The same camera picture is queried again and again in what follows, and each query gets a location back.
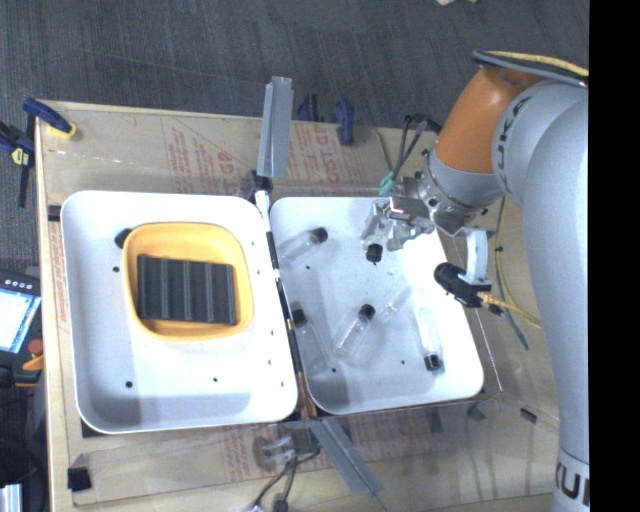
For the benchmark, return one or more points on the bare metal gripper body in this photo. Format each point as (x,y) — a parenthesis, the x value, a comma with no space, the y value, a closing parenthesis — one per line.
(411,210)

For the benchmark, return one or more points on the clear plastic bottle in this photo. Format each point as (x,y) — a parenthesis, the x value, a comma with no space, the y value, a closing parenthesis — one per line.
(396,305)

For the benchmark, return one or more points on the orange bowl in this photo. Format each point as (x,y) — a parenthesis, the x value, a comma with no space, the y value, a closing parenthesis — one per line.
(190,237)

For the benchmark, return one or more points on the white plastic tray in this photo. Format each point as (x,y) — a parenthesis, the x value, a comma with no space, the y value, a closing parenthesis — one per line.
(350,390)
(175,390)

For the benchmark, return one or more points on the black cylinder on white bracket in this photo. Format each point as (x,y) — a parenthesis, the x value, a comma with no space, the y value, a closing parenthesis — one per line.
(462,285)

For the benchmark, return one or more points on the brown cardboard board, red print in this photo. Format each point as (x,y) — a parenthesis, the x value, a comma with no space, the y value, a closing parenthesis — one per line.
(150,150)

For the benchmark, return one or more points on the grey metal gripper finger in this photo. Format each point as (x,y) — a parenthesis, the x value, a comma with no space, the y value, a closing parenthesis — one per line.
(400,239)
(372,227)

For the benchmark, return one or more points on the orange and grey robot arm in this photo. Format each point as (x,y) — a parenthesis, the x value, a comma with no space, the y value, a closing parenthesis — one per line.
(550,200)

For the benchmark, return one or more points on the clear bottle with black cap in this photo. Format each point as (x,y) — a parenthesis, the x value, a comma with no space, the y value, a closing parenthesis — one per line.
(354,330)
(429,335)
(374,252)
(302,245)
(310,340)

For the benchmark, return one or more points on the thin black and white rod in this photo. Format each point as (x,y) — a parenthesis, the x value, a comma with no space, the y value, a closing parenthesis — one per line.
(282,295)

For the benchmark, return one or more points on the black ribbed block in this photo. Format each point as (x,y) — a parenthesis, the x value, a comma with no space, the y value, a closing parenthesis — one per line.
(185,290)

